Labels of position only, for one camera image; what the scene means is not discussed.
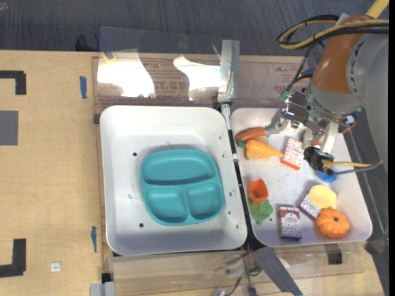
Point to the orange and white carton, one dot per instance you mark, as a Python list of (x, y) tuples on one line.
[(293, 154)]

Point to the purple and white carton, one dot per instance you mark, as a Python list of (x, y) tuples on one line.
[(308, 208)]

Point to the thin black and white rod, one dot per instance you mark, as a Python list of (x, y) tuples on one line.
[(226, 113)]

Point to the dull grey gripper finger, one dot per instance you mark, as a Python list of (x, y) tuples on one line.
[(276, 125), (310, 138)]

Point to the tan toy bread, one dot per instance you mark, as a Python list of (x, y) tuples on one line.
[(254, 157)]

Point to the teal divided plate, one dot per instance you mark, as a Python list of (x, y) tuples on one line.
[(179, 168)]

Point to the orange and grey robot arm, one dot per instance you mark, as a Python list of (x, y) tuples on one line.
[(336, 66)]

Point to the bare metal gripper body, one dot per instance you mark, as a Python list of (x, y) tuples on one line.
[(297, 106)]

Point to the red toy sausage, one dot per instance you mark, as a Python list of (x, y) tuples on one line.
[(250, 133)]

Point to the blue round object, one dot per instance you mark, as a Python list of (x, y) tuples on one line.
[(325, 177)]

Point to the pale yellow rounded object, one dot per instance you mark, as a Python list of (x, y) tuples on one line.
[(322, 196)]

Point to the dark red carton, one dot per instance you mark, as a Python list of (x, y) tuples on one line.
[(289, 224)]

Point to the orange toy pumpkin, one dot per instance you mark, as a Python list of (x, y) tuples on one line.
[(332, 224)]

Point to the black cylinder on white bracket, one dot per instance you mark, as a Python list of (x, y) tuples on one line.
[(316, 159)]

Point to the white plastic tray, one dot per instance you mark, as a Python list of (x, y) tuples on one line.
[(287, 183), (123, 196)]

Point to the small white square block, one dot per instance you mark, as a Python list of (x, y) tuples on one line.
[(55, 266)]

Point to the green toy leaf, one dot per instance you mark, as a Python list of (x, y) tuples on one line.
[(261, 211)]

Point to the orange toy cup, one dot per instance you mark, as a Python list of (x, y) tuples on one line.
[(258, 193)]

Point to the orange toy carrot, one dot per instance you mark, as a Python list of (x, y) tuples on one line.
[(262, 149)]

